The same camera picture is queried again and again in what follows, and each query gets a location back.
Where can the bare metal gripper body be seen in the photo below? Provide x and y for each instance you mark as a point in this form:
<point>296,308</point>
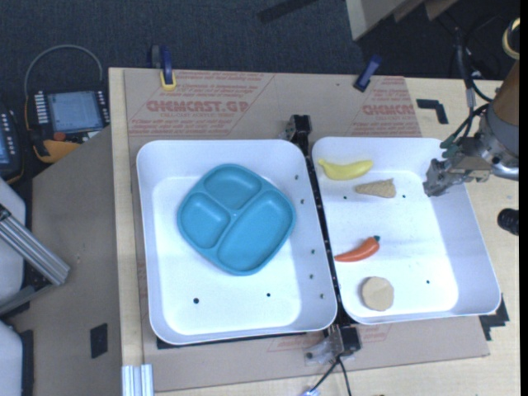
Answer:
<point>470,161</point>

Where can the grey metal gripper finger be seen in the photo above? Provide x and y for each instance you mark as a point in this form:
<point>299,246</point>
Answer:
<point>446,180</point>
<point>431,180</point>

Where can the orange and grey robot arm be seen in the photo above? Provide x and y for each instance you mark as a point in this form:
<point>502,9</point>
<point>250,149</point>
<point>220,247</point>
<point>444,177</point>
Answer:
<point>508,97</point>

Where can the white plastic tray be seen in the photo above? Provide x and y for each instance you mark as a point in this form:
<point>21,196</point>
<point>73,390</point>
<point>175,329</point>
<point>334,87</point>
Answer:
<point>231,303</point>
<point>416,262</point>

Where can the yellow banana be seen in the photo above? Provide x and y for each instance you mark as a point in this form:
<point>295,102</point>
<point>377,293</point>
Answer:
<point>344,169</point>

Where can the orange carrot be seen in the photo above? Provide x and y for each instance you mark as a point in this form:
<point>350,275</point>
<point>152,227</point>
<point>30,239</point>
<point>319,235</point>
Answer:
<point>358,251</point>

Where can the thin black and white rod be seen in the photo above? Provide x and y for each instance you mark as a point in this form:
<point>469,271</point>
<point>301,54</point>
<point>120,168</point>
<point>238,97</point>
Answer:
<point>324,229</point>

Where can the tan round biscuit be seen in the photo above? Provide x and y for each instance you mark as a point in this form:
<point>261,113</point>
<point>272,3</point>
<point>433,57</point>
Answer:
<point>377,293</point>

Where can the brown cardboard board red print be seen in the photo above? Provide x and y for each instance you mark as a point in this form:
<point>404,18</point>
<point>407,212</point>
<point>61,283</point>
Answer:
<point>255,105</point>

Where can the blue divided plate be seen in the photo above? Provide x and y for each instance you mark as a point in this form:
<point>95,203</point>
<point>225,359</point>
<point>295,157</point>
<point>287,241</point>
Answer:
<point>237,219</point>

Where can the black cylinder on white bracket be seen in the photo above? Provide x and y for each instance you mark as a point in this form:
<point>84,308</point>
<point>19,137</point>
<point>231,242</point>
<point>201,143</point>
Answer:
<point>510,221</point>

